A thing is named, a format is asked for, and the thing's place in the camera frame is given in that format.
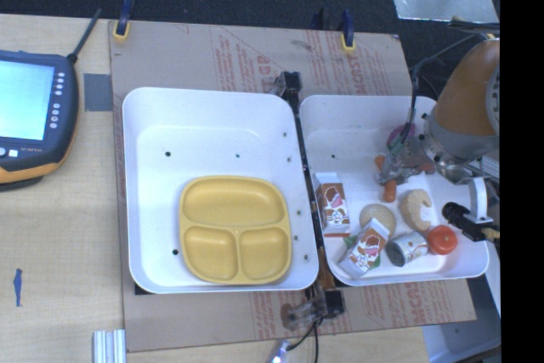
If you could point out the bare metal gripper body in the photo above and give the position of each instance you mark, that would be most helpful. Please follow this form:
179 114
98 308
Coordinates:
414 157

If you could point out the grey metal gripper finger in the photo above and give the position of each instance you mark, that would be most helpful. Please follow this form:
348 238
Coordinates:
406 175
383 176

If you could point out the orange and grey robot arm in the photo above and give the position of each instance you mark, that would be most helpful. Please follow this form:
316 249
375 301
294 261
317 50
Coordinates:
463 98

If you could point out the orange toy food piece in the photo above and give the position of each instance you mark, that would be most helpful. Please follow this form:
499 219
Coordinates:
427 168

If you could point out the orange carrot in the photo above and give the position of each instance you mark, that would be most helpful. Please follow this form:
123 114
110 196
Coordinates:
390 192

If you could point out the purple grapes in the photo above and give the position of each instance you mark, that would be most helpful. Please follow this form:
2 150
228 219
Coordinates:
397 136

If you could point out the beige croissant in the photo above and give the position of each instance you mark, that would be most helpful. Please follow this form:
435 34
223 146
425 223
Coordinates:
414 208

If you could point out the round tan bread roll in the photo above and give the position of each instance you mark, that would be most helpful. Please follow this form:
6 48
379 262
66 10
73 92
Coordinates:
376 214

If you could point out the white plastic tray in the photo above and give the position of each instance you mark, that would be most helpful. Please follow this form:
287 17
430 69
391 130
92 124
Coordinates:
212 132
348 140

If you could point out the brown and white carton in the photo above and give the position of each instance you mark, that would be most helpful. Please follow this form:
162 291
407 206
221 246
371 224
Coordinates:
365 248
333 204

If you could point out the small grey can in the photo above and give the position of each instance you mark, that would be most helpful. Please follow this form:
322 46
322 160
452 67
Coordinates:
408 248

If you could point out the small green toy piece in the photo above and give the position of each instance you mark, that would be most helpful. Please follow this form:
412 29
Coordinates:
350 241

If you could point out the red tomato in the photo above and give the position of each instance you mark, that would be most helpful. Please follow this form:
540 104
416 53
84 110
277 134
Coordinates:
443 240

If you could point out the yellow divided plate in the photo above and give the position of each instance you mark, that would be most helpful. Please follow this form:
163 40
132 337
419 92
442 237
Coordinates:
234 225

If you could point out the brown cardboard board, red print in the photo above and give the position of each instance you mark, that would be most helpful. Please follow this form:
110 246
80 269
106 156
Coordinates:
204 51

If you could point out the black cylinder on white bracket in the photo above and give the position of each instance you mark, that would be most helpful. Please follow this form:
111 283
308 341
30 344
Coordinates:
467 221

